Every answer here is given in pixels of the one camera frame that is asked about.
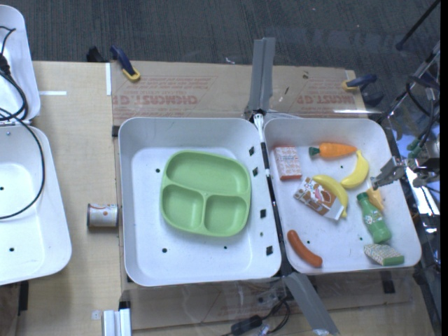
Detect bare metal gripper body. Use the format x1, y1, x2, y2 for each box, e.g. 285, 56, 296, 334
404, 157, 441, 188

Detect small yellow toy piece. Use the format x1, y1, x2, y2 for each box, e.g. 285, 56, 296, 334
365, 187, 385, 212

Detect yellow banana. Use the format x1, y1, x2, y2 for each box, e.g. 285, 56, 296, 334
339, 149, 370, 190
311, 174, 350, 219

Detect green bottle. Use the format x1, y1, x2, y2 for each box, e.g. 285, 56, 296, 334
356, 191, 393, 244

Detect orange carrot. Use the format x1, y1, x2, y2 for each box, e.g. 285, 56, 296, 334
308, 141, 358, 160

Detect brown and white carton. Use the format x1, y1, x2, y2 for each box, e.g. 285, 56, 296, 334
293, 176, 344, 221

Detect white plastic tray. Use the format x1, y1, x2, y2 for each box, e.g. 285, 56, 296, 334
262, 117, 423, 276
118, 116, 283, 288

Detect orange and white carton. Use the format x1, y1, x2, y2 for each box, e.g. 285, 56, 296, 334
273, 146, 303, 182

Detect orange sausage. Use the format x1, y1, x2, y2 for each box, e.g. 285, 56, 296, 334
286, 229, 323, 269

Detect green divided plate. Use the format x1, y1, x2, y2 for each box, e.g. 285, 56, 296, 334
160, 149, 253, 238

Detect brown cardboard board red print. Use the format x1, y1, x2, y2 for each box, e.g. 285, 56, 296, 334
111, 60, 412, 330

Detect white and orange can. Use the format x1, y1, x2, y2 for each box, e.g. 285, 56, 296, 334
86, 202, 119, 228

